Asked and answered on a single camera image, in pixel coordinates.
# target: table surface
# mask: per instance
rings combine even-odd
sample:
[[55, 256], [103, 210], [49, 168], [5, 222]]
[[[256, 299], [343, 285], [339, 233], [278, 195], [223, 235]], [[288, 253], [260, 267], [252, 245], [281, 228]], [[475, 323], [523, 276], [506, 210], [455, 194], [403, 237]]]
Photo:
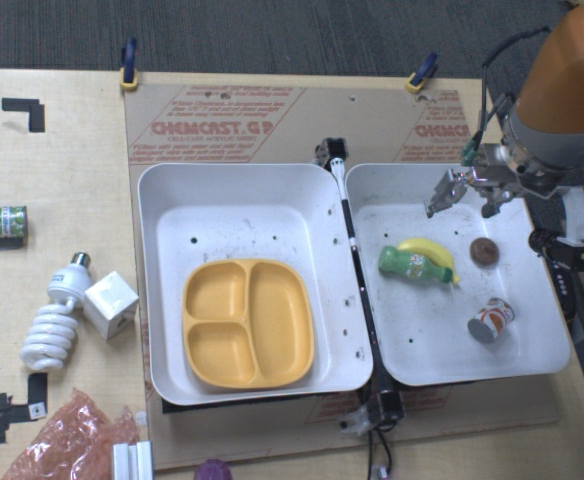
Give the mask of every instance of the table surface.
[[[305, 77], [231, 74], [141, 73], [140, 83], [260, 85], [338, 88], [403, 88], [402, 78]], [[478, 115], [480, 81], [432, 80], [456, 89], [463, 109]], [[1, 110], [1, 99], [38, 98], [45, 104], [46, 132], [28, 132], [27, 115]], [[498, 129], [490, 129], [498, 138]], [[132, 208], [119, 73], [0, 70], [0, 206], [26, 205], [31, 219], [27, 246], [0, 251], [0, 393], [27, 401], [30, 373], [19, 350], [36, 309], [48, 302], [52, 272], [78, 251], [92, 258], [93, 279], [117, 271], [136, 288]], [[79, 318], [70, 365], [49, 375], [48, 413], [89, 394], [110, 418], [124, 406], [145, 410], [138, 319], [105, 342]], [[584, 377], [574, 353], [549, 376], [559, 419], [555, 423], [392, 444], [392, 478], [572, 479], [584, 478]], [[34, 439], [46, 419], [10, 425], [0, 444], [0, 477]], [[142, 437], [147, 431], [141, 427]], [[382, 449], [375, 462], [385, 460]], [[233, 463], [236, 480], [258, 478], [364, 478], [366, 445], [311, 454]], [[192, 469], [157, 478], [191, 478]]]

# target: yellow divided plate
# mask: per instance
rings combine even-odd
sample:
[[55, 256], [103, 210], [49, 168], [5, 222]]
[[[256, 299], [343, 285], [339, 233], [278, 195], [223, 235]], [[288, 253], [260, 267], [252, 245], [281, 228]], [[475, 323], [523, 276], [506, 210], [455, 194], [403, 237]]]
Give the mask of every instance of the yellow divided plate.
[[314, 331], [307, 292], [288, 265], [264, 259], [206, 263], [183, 289], [183, 338], [208, 384], [272, 388], [307, 373]]

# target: gray floor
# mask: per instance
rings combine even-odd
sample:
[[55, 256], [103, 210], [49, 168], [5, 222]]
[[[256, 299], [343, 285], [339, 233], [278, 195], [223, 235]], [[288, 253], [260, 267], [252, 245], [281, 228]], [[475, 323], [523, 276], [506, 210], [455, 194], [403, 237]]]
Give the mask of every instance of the gray floor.
[[[0, 0], [0, 68], [118, 70], [133, 35], [145, 71], [409, 76], [436, 52], [436, 76], [479, 78], [501, 41], [564, 12], [556, 0]], [[493, 97], [520, 90], [541, 44], [493, 63]], [[584, 164], [570, 177], [584, 184]], [[560, 204], [530, 204], [535, 225], [560, 229]], [[577, 314], [580, 341], [582, 296]]]

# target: green bottle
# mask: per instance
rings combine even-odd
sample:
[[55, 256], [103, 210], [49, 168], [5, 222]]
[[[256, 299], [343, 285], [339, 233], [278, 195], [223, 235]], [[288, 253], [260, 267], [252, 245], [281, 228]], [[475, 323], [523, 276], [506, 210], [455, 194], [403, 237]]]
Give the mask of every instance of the green bottle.
[[421, 254], [399, 251], [396, 247], [386, 246], [379, 256], [379, 270], [394, 272], [408, 279], [438, 279], [442, 283], [452, 281], [452, 270], [438, 267]]

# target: plastic bag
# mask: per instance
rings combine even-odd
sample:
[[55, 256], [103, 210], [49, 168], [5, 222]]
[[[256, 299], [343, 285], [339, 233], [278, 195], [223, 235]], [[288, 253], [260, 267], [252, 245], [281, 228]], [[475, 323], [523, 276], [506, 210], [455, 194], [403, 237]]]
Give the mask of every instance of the plastic bag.
[[128, 408], [111, 423], [89, 396], [74, 389], [2, 480], [110, 480], [112, 446], [138, 441]]

